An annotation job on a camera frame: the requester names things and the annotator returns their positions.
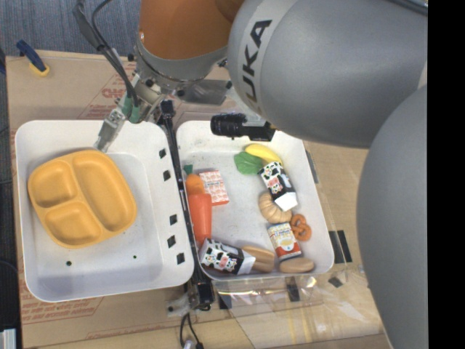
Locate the green leaf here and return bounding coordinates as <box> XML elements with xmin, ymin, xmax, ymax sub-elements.
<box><xmin>233</xmin><ymin>151</ymin><xmax>264</xmax><ymax>176</ymax></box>

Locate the yellow banana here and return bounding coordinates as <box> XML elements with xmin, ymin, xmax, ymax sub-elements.
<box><xmin>243</xmin><ymin>143</ymin><xmax>284</xmax><ymax>167</ymax></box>

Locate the black block with thin wires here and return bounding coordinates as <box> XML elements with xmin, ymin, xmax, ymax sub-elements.
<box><xmin>159</xmin><ymin>99</ymin><xmax>177</xmax><ymax>124</ymax></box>
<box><xmin>185</xmin><ymin>280</ymin><xmax>216</xmax><ymax>311</ymax></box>

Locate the brown cardboard board red print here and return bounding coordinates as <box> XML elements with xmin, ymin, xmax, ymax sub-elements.
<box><xmin>5</xmin><ymin>49</ymin><xmax>392</xmax><ymax>349</ymax></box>

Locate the beige round biscuit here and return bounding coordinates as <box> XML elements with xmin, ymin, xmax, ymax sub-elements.
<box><xmin>278</xmin><ymin>257</ymin><xmax>315</xmax><ymax>274</ymax></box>

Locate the orange plastic bottle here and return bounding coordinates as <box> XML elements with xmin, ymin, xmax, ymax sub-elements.
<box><xmin>187</xmin><ymin>193</ymin><xmax>213</xmax><ymax>249</ymax></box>

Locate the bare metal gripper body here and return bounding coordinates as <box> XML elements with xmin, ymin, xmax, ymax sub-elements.
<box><xmin>119</xmin><ymin>69</ymin><xmax>234</xmax><ymax>124</ymax></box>

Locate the brown pretzel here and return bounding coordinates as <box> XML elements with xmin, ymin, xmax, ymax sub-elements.
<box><xmin>289</xmin><ymin>213</ymin><xmax>313</xmax><ymax>242</ymax></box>

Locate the red and white can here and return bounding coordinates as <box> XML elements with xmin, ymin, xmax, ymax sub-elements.
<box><xmin>266</xmin><ymin>222</ymin><xmax>303</xmax><ymax>262</ymax></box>

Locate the white plastic tray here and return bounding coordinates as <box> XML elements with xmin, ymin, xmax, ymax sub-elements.
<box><xmin>174</xmin><ymin>119</ymin><xmax>336</xmax><ymax>282</ymax></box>
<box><xmin>14</xmin><ymin>119</ymin><xmax>195</xmax><ymax>303</ymax></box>

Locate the black cylinder on white bracket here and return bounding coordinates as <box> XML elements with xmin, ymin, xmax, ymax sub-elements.
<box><xmin>209</xmin><ymin>85</ymin><xmax>278</xmax><ymax>142</ymax></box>

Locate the thin black rod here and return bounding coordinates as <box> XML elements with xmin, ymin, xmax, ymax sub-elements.
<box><xmin>163</xmin><ymin>116</ymin><xmax>205</xmax><ymax>284</ymax></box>

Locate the beige croissant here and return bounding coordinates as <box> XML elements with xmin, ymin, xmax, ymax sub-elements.
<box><xmin>257</xmin><ymin>190</ymin><xmax>293</xmax><ymax>224</ymax></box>

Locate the orange carrot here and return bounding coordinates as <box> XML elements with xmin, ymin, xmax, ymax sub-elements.
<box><xmin>182</xmin><ymin>164</ymin><xmax>206</xmax><ymax>196</ymax></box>

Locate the white carton with orange print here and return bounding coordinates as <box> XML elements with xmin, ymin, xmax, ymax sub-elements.
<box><xmin>198</xmin><ymin>169</ymin><xmax>230</xmax><ymax>207</ymax></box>

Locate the brown hot dog bun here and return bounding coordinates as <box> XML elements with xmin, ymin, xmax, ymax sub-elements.
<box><xmin>240</xmin><ymin>245</ymin><xmax>276</xmax><ymax>273</ymax></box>

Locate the cow print carton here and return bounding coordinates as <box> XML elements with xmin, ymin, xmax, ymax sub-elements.
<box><xmin>257</xmin><ymin>161</ymin><xmax>299</xmax><ymax>212</ymax></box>
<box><xmin>198</xmin><ymin>238</ymin><xmax>257</xmax><ymax>277</ymax></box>

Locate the orange divided plate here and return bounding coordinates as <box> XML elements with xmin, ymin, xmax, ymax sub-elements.
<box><xmin>27</xmin><ymin>149</ymin><xmax>138</xmax><ymax>250</ymax></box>

